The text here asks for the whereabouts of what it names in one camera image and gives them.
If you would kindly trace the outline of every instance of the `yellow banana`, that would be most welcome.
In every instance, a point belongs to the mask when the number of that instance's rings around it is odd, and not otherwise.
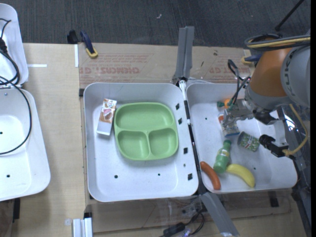
[[[242,178],[247,185],[255,187],[255,177],[246,167],[239,164],[229,164],[226,168],[228,173],[234,174]]]

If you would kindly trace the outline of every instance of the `green can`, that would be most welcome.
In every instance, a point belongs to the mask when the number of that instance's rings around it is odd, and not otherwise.
[[[245,132],[240,133],[237,144],[253,152],[257,151],[260,146],[259,139]]]

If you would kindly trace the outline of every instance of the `small box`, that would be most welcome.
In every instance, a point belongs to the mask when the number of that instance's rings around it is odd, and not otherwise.
[[[101,107],[97,133],[110,135],[117,101],[105,98]]]

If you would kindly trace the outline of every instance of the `green plate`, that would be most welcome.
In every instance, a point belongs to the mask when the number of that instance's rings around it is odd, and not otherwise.
[[[114,116],[119,151],[132,160],[172,156],[178,149],[178,131],[172,111],[160,103],[120,106]]]

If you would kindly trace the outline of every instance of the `yellow and blue tool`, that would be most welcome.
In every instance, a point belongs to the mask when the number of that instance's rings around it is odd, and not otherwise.
[[[85,43],[85,46],[86,46],[85,50],[87,51],[90,58],[96,58],[98,56],[98,52],[97,50],[95,50],[94,46],[92,45],[88,34],[84,30],[81,30],[80,35],[82,37],[82,41]]]

